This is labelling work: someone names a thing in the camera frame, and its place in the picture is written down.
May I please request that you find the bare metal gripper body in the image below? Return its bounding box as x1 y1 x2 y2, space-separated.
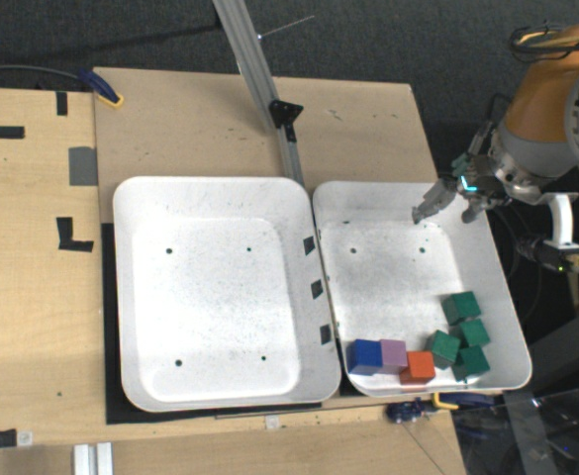
455 151 556 211

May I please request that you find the white plastic tray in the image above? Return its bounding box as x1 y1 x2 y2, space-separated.
312 180 533 399
112 175 342 414

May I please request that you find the green cube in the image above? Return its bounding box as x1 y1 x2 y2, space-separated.
450 344 492 383
440 290 483 327
426 330 462 371
454 318 492 349

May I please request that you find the purple cube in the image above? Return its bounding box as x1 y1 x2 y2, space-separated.
378 338 409 376

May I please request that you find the orange cube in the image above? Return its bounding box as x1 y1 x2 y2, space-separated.
398 350 437 385

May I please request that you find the blue cube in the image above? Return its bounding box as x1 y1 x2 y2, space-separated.
345 338 385 377

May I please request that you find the pale brown flat board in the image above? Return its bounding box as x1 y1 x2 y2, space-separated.
92 66 506 421

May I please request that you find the black cylinder on white bracket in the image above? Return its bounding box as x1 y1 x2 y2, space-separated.
515 191 579 272

